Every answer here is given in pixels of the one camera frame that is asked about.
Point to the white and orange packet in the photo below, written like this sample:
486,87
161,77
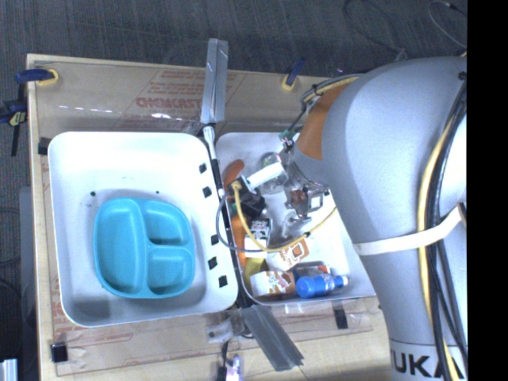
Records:
274,283
291,254

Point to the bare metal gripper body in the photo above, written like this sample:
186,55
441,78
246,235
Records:
302,197

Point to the blue bottle white cap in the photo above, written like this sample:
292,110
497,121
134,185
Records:
313,286

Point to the orange and blue packet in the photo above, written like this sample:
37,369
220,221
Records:
313,270

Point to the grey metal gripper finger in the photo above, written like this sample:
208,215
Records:
305,220
289,224

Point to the white plastic tray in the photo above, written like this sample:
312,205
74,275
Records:
131,161
337,248

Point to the blue divided plate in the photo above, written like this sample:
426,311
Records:
119,244

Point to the yellow banana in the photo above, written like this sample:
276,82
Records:
254,267

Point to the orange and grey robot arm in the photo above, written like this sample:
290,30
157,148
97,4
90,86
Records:
381,165

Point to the brown cardboard board red print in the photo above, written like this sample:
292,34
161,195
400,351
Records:
166,93

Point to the orange sausage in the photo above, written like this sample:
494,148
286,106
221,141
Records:
233,170

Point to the small white carton black print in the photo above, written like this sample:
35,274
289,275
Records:
262,228

